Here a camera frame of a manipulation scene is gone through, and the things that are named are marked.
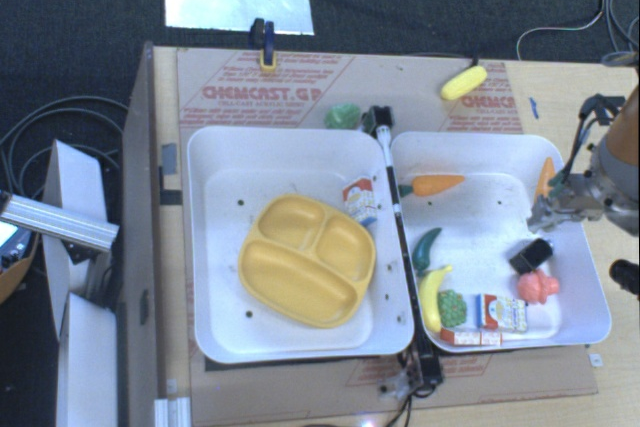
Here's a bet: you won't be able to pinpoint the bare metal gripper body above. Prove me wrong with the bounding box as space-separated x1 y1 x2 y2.
548 174 640 231

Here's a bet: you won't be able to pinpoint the plain orange carrot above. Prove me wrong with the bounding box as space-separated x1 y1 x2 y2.
534 156 558 204

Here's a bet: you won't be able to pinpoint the black box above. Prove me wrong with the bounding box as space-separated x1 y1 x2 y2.
508 237 556 276

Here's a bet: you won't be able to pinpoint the white plastic tray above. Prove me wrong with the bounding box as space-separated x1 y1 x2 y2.
389 130 613 354
186 125 416 364

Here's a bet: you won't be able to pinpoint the red and white large carton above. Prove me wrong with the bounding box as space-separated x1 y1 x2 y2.
474 293 529 333

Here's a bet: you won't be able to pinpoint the orange carrot with green top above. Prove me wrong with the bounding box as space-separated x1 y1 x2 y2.
397 173 467 199

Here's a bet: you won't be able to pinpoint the dark green pepper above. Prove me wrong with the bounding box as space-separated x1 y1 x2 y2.
412 227 444 273

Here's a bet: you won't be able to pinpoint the green grapes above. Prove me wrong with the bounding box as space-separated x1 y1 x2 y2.
437 289 469 330

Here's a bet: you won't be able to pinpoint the yellow banana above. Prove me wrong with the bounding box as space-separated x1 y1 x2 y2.
417 263 455 334

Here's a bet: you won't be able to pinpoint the red and white flat packet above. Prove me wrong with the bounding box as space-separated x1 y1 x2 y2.
439 327 503 348

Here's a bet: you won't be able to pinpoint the thin black and white rod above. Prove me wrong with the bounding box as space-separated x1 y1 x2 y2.
376 124 427 366

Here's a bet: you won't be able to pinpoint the yellow corn cob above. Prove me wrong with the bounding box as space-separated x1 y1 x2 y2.
439 65 489 102

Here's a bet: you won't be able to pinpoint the brown cardboard board red print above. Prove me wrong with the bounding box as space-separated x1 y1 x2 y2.
176 46 600 416

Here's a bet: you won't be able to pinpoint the red and white small carton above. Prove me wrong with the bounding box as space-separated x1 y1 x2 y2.
342 174 379 228

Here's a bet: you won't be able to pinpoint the green broccoli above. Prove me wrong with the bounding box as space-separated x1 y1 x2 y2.
323 102 363 131

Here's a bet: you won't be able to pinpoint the yellow divided plate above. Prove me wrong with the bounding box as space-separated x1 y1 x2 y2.
237 193 378 330

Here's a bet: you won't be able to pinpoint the black block with thin wires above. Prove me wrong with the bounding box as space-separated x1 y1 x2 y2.
399 348 446 391
361 104 397 137

